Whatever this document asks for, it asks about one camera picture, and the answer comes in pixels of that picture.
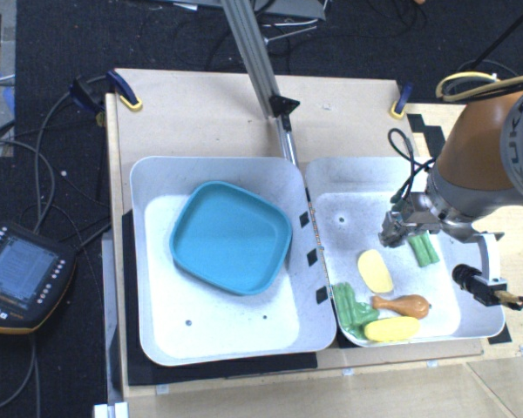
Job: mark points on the white plastic tray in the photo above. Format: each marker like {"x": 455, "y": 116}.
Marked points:
{"x": 226, "y": 325}
{"x": 357, "y": 207}

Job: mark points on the yellow corn cob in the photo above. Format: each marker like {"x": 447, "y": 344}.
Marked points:
{"x": 392, "y": 328}

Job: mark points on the short green beans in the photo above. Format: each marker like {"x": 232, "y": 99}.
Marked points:
{"x": 423, "y": 249}

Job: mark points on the black cylinder on white bracket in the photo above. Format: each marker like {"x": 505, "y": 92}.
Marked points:
{"x": 479, "y": 283}

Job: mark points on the long green beans bunch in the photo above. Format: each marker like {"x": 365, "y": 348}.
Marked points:
{"x": 351, "y": 309}

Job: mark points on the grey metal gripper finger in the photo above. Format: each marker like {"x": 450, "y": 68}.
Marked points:
{"x": 402, "y": 236}
{"x": 385, "y": 237}

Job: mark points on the pale wood board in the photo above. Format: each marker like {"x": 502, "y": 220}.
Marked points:
{"x": 209, "y": 116}

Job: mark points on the blue plate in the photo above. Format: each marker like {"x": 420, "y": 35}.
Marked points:
{"x": 231, "y": 237}

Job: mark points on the yellow potato slice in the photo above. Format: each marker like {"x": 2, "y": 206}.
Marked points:
{"x": 375, "y": 271}

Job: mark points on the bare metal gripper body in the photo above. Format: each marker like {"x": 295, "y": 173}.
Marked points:
{"x": 420, "y": 216}

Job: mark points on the brown chicken drumstick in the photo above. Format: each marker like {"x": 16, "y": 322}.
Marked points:
{"x": 405, "y": 305}

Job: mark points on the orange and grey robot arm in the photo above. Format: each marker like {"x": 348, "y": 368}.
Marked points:
{"x": 475, "y": 146}

